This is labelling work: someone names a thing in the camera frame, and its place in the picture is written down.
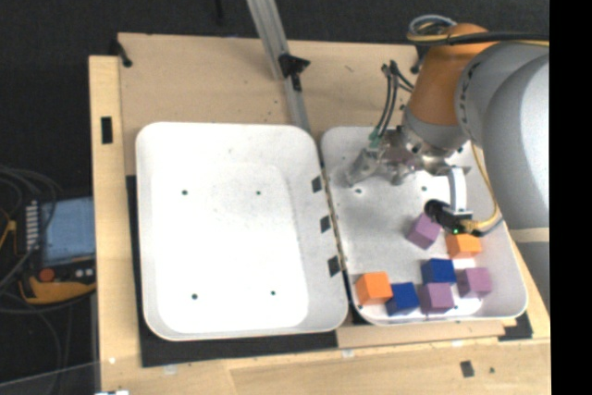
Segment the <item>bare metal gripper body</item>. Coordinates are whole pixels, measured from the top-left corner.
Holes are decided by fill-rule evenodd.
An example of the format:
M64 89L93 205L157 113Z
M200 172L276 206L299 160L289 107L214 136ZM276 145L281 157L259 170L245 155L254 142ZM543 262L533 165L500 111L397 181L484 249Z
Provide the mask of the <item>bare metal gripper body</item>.
M378 170L397 164L413 166L415 172L425 171L433 176L445 174L452 168L451 158L459 154L467 140L453 141L451 147L436 146L425 140L411 128L386 131L374 129L369 135L369 149L378 152Z

